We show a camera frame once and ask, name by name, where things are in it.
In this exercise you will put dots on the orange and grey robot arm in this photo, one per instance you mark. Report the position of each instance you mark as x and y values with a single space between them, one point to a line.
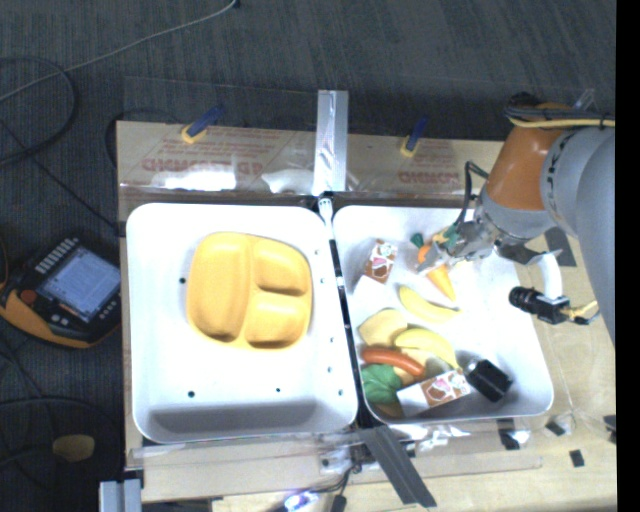
520 165

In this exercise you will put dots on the brown cardboard board red print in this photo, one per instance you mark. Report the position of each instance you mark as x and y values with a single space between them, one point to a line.
225 150

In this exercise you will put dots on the orange-red sausage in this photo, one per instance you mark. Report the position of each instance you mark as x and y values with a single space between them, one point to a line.
392 358

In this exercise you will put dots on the yellow round flat object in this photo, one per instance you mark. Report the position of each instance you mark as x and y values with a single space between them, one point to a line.
74 447

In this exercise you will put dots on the yellow banana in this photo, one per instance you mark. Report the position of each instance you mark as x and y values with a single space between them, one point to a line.
425 306
425 340

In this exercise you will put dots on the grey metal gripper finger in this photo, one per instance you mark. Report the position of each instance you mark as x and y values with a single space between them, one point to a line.
434 260

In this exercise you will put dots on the tan bread slice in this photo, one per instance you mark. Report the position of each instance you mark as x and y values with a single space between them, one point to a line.
380 325

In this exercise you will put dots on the green broccoli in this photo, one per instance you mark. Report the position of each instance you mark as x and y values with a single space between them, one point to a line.
380 384

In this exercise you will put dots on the white plastic tray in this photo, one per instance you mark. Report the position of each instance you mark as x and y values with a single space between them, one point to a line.
240 390
500 340

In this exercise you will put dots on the small white and brown carton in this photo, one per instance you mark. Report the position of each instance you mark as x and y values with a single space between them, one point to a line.
381 260
440 390

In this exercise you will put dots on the orange carrot with green top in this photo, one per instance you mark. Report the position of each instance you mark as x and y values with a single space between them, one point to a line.
443 282

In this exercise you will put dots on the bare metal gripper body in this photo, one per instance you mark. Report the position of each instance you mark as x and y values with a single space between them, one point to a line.
475 239

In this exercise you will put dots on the black cylinder on white bracket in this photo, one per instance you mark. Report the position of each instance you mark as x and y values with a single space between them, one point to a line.
532 299

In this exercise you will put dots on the yellow divided plate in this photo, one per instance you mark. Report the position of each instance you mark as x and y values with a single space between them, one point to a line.
220 285

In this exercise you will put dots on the black bottle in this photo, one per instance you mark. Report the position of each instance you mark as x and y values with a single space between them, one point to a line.
490 380

